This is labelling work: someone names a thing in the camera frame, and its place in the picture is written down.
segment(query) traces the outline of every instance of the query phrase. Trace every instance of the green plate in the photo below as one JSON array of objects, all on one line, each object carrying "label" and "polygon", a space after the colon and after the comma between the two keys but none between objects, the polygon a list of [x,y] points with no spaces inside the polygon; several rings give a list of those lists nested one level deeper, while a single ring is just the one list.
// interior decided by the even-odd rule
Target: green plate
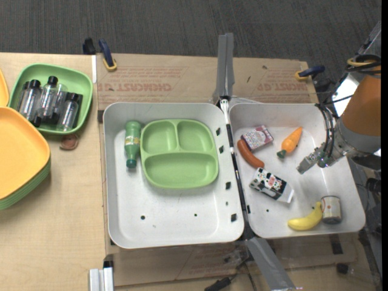
[{"label": "green plate", "polygon": [[196,120],[163,119],[147,124],[141,132],[140,150],[145,177],[156,187],[203,187],[218,175],[213,135]]},{"label": "green plate", "polygon": [[66,67],[51,64],[32,64],[28,65],[22,70],[17,78],[11,92],[8,106],[15,109],[18,103],[19,94],[22,86],[27,81],[32,79],[39,80],[41,85],[44,86],[49,76],[56,76],[59,84],[64,84],[69,92],[82,95],[82,103],[78,110],[78,120],[76,127],[65,132],[57,130],[55,125],[42,123],[37,129],[40,132],[68,135],[75,133],[85,123],[87,114],[89,112],[90,105],[92,103],[93,96],[93,83],[90,78],[82,72],[73,70]]}]

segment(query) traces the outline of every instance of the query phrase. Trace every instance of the plastic bottle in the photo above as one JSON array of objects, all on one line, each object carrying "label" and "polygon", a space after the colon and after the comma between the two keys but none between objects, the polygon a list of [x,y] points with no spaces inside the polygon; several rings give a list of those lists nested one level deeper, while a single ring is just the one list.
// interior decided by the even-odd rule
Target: plastic bottle
[{"label": "plastic bottle", "polygon": [[21,106],[21,104],[22,104],[22,100],[23,100],[23,97],[24,97],[24,93],[25,93],[25,91],[27,90],[27,87],[28,87],[29,84],[30,84],[30,81],[27,81],[27,82],[24,83],[23,86],[22,86],[22,90],[21,90],[20,93],[19,93],[18,103],[16,104],[16,107],[15,107],[15,110],[16,110],[16,111],[19,111],[19,110],[20,110],[20,106]]},{"label": "plastic bottle", "polygon": [[35,127],[39,127],[41,125],[41,120],[36,115],[41,99],[40,86],[41,83],[38,80],[30,81],[30,84],[23,95],[19,109],[19,113],[28,119]]},{"label": "plastic bottle", "polygon": [[78,94],[71,93],[65,101],[59,116],[57,129],[66,132],[73,128],[78,112]]},{"label": "plastic bottle", "polygon": [[355,282],[358,280],[373,286],[378,286],[381,281],[379,274],[372,273],[368,267],[359,266],[357,264],[338,263],[336,269],[338,273]]},{"label": "plastic bottle", "polygon": [[63,105],[65,104],[67,97],[67,87],[64,84],[57,84],[57,94],[55,102],[53,103],[53,114],[52,114],[52,123],[56,124],[61,115]]},{"label": "plastic bottle", "polygon": [[38,109],[38,116],[43,121],[48,121],[52,117],[56,95],[58,94],[57,83],[58,78],[56,76],[49,76],[46,85],[43,87]]},{"label": "plastic bottle", "polygon": [[125,124],[124,148],[127,154],[127,167],[135,168],[140,153],[141,124],[138,121],[129,121]]}]

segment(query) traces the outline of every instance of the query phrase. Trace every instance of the small can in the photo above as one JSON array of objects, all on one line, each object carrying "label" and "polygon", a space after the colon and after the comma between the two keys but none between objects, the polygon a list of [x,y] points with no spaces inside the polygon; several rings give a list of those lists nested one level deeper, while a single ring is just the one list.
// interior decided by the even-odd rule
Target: small can
[{"label": "small can", "polygon": [[342,221],[341,200],[337,196],[327,195],[321,198],[322,221],[326,224],[338,224]]}]

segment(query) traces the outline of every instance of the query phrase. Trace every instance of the toy sausage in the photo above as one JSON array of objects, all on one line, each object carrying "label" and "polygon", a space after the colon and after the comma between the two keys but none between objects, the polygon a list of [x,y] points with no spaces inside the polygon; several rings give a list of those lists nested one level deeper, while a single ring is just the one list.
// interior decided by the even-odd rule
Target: toy sausage
[{"label": "toy sausage", "polygon": [[237,148],[241,153],[241,156],[248,162],[248,164],[254,168],[264,168],[264,162],[253,155],[244,140],[240,139],[237,141]]}]

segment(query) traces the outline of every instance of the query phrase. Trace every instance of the blue clamp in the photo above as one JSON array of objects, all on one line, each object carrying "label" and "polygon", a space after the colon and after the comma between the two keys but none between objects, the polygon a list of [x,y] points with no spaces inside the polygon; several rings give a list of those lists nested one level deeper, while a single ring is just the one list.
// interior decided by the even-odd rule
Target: blue clamp
[{"label": "blue clamp", "polygon": [[295,73],[295,78],[298,80],[298,81],[305,81],[309,76],[311,76],[312,78],[314,78],[317,74],[319,73],[322,73],[323,71],[325,71],[325,66],[323,65],[316,65],[314,67],[311,67],[305,71],[301,71],[301,72],[296,72]]},{"label": "blue clamp", "polygon": [[109,71],[114,71],[117,69],[116,61],[112,58],[112,54],[110,53],[110,49],[108,47],[108,44],[104,39],[98,40],[98,44],[101,48],[101,51],[104,54],[104,65]]}]

